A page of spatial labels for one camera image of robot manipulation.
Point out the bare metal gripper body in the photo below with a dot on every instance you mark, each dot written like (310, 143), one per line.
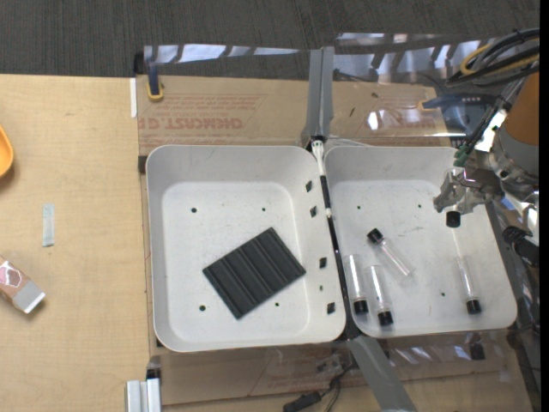
(489, 183)

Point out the clear tube with black cap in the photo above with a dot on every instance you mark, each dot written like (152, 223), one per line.
(473, 306)
(384, 317)
(360, 305)
(375, 236)
(453, 219)

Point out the black ribbed rubber mat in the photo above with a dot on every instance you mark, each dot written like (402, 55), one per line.
(254, 273)

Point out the brown cardboard board, red print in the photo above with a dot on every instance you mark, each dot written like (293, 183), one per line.
(240, 114)

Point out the white plastic tray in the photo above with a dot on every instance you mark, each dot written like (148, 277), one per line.
(407, 213)
(240, 187)

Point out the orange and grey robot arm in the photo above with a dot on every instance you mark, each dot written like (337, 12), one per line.
(525, 114)

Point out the brown and grey carton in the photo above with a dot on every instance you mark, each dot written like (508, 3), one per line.
(19, 288)

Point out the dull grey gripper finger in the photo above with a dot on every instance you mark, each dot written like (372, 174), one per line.
(448, 191)
(471, 202)

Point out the thin black and white rod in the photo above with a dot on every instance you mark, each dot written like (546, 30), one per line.
(328, 204)

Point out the orange divided plate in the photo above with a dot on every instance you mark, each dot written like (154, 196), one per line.
(4, 153)

